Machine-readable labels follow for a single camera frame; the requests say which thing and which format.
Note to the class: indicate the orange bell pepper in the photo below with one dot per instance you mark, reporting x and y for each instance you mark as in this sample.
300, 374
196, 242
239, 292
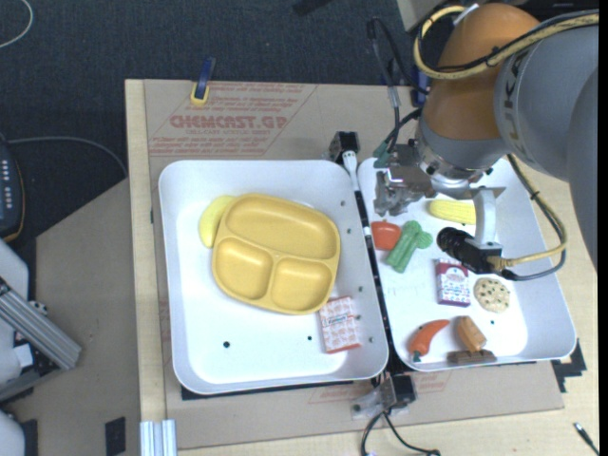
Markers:
384, 235

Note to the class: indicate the brown cardboard board red print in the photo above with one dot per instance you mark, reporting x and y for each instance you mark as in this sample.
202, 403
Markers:
285, 121

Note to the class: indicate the white plastic tray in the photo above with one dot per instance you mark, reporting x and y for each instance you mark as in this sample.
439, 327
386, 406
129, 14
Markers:
266, 349
532, 316

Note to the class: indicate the orange chili pepper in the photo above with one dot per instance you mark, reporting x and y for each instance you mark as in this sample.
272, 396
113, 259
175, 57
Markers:
425, 337

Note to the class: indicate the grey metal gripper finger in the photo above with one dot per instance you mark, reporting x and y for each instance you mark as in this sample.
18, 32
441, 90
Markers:
383, 197
408, 195

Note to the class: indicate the red and white carton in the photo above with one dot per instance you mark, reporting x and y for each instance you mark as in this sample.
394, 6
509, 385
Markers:
451, 283

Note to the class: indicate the green celery stalk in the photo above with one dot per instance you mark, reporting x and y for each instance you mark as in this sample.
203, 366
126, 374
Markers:
407, 247

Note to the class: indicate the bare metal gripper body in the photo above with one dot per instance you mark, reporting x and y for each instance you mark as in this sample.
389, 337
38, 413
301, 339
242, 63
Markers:
408, 166

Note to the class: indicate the yellow banana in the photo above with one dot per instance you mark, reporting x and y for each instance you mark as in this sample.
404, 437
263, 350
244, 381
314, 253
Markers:
208, 221

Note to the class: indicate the beige chocolate chip biscuit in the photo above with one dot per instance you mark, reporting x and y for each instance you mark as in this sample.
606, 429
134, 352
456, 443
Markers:
492, 295

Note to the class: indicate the black cylinder on white bracket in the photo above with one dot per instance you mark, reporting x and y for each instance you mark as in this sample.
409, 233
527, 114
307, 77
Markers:
477, 254

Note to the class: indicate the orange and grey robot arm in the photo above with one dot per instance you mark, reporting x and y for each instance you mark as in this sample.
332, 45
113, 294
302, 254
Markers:
470, 98

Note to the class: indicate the brown chocolate bar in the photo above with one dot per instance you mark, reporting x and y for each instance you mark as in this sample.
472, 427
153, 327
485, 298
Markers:
472, 356

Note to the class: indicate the thin black and white rod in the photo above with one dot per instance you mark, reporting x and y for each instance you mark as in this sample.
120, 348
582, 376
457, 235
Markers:
366, 228

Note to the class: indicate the yellow corn cob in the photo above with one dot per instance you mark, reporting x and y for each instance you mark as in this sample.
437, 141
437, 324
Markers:
451, 210

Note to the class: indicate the orange bread loaf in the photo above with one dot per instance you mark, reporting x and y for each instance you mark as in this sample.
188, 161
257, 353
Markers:
471, 333

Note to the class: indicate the orange and white carton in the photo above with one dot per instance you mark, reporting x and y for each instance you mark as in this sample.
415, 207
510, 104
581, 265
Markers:
339, 326

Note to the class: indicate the yellow divided plate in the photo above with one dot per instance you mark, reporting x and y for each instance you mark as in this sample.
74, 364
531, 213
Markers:
275, 235

